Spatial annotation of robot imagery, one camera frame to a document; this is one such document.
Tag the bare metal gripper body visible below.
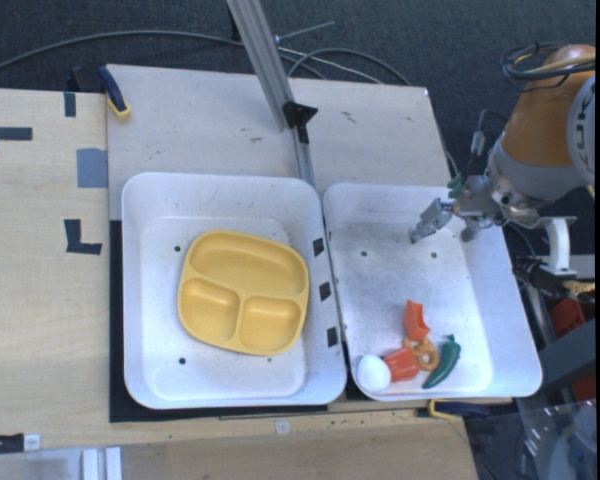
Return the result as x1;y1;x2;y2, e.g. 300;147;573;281
452;171;550;230

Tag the white plastic tray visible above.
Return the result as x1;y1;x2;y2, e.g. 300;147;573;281
322;182;544;403
121;171;349;411

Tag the orange toy cup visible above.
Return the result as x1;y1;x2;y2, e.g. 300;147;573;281
403;299;432;342

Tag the green chili pepper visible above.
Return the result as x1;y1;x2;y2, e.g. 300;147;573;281
421;333;463;391

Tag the orange pretzel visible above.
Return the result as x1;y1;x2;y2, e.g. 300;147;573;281
402;336;440;372

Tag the orange toy pepper piece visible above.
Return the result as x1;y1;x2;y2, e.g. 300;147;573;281
383;347;422;384

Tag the white egg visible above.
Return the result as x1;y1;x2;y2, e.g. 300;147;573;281
356;353;393;391

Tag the yellow divided plate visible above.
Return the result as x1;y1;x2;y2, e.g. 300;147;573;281
176;228;311;358

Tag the black cylinder on white bracket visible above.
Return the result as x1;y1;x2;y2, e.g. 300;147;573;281
512;216;596;305

